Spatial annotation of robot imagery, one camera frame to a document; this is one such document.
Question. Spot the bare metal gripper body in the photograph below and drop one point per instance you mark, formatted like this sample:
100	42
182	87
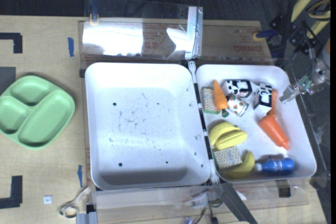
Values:
316	78

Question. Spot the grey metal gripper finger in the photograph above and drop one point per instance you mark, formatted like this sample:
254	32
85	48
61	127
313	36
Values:
288	94

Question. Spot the black and white cow carton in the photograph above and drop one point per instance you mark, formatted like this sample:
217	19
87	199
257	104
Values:
236	86
263	99

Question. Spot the orange bottle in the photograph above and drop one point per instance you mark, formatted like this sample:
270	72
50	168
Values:
274	128

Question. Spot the white plastic tray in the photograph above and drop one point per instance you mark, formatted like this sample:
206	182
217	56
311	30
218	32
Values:
249	126
147	123

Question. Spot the white can with fruit print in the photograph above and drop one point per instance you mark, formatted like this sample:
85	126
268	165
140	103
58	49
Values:
237	106

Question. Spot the orange carrot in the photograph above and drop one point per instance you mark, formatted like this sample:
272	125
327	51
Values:
220	97

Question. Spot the yellow banana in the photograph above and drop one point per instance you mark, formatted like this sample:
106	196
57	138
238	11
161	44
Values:
228	135
245	168

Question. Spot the blue bottle with white cap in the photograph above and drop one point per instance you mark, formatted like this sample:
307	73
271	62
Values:
278	166

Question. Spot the green and orange patterned packet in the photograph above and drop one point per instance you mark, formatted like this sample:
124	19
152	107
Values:
228	157
208	102

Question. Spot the thin black and white rod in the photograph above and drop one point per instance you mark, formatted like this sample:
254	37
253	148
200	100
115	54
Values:
200	110

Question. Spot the green divided plate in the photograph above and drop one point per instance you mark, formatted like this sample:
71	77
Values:
36	112

